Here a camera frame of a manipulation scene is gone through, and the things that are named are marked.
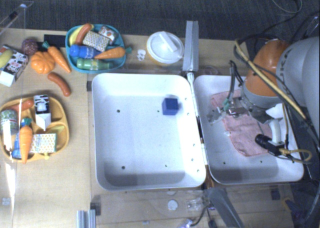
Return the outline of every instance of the blue bowl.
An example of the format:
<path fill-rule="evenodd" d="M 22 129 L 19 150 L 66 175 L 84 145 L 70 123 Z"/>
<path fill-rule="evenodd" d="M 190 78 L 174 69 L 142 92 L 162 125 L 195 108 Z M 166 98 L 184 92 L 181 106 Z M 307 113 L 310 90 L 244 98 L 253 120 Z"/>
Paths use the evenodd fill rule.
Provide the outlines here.
<path fill-rule="evenodd" d="M 111 72 L 111 71 L 114 71 L 118 68 L 120 68 L 121 66 L 124 65 L 124 63 L 126 62 L 126 58 L 127 58 L 127 55 L 125 54 L 123 57 L 121 58 L 116 58 L 116 59 L 108 59 L 108 63 L 109 62 L 112 62 L 113 63 L 113 66 L 111 69 L 104 69 L 104 70 L 84 70 L 84 69 L 79 69 L 77 67 L 77 59 L 78 57 L 72 57 L 70 56 L 70 46 L 69 46 L 69 36 L 70 34 L 72 34 L 77 28 L 79 28 L 81 25 L 78 25 L 78 26 L 75 26 L 75 27 L 72 27 L 67 33 L 66 33 L 66 36 L 65 36 L 65 49 L 66 49 L 66 56 L 68 58 L 68 61 L 71 65 L 71 67 L 80 72 L 80 73 L 85 73 L 85 74 L 101 74 L 101 73 L 107 73 L 107 72 Z M 116 38 L 115 42 L 113 43 L 113 45 L 109 45 L 106 50 L 109 50 L 109 49 L 113 49 L 115 47 L 125 47 L 125 43 L 124 43 L 124 40 L 122 39 L 119 31 L 110 26 L 110 25 L 106 25 L 106 24 L 94 24 L 94 28 L 92 29 L 93 32 L 97 33 L 100 28 L 102 26 L 106 26 L 108 28 L 110 28 L 111 30 L 115 31 L 117 34 L 118 34 L 118 37 Z"/>

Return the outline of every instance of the toy pumpkin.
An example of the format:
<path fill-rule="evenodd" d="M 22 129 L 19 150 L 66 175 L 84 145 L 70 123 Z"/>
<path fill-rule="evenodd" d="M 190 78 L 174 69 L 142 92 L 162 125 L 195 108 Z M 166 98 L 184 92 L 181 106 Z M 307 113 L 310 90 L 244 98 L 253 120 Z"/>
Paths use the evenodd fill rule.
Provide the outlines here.
<path fill-rule="evenodd" d="M 55 68 L 55 60 L 48 52 L 37 51 L 31 56 L 30 64 L 38 74 L 48 74 Z"/>

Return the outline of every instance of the yellow plate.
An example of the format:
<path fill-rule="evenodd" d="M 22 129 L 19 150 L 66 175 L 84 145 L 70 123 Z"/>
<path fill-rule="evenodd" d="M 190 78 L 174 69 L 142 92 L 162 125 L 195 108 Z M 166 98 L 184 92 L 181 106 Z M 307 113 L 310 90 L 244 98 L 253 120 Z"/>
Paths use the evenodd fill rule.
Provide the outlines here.
<path fill-rule="evenodd" d="M 22 99 L 22 102 L 28 99 L 33 99 L 33 97 L 26 97 Z M 20 102 L 20 99 L 12 100 L 7 103 L 5 103 L 1 108 L 0 112 L 10 106 L 16 105 Z M 54 128 L 55 126 L 64 126 L 64 129 L 57 134 L 57 139 L 56 139 L 56 152 L 49 153 L 49 156 L 53 156 L 60 151 L 62 151 L 68 144 L 69 142 L 69 126 L 68 126 L 68 121 L 66 117 L 66 113 L 60 104 L 58 100 L 56 100 L 53 97 L 49 97 L 49 106 L 50 106 L 50 111 L 51 111 L 51 124 L 46 128 L 46 131 L 44 131 L 41 127 L 39 127 L 36 124 L 36 114 L 35 114 L 35 106 L 32 106 L 28 110 L 24 110 L 21 113 L 21 119 L 23 118 L 31 118 L 31 128 L 33 130 L 33 134 L 45 134 L 47 133 L 50 129 Z M 1 149 L 2 152 L 4 153 L 5 156 L 7 156 L 9 159 L 11 158 L 10 152 L 5 149 L 4 143 L 2 141 L 2 138 L 0 137 L 0 143 L 1 143 Z M 28 156 L 28 162 L 29 161 L 36 161 L 36 160 L 41 160 L 45 159 L 46 156 L 42 153 L 29 153 Z M 12 158 L 13 160 L 17 160 L 18 162 L 22 162 L 21 159 L 16 159 Z"/>

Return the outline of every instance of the blue block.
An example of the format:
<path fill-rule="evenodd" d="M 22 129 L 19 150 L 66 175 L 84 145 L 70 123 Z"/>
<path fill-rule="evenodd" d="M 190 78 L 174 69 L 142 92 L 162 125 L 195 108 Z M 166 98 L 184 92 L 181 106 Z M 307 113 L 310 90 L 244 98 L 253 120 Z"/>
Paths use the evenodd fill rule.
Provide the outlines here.
<path fill-rule="evenodd" d="M 176 98 L 165 98 L 162 102 L 163 115 L 176 115 L 179 110 Z"/>

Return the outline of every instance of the pink cloth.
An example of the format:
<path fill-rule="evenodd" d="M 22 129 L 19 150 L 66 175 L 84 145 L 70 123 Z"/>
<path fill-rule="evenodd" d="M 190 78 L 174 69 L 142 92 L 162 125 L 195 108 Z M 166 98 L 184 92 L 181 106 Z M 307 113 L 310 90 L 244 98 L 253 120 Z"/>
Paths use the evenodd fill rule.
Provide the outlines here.
<path fill-rule="evenodd" d="M 216 109 L 222 107 L 223 102 L 228 96 L 228 92 L 214 94 L 211 97 L 211 104 Z M 235 90 L 233 97 L 240 96 L 240 90 Z M 237 119 L 227 115 L 223 119 L 226 131 L 230 132 L 230 140 L 235 149 L 244 156 L 255 156 L 266 154 L 268 151 L 255 142 L 257 134 L 261 134 L 261 130 L 257 121 L 249 115 L 243 114 Z M 272 137 L 271 129 L 268 125 L 260 124 L 263 133 Z"/>

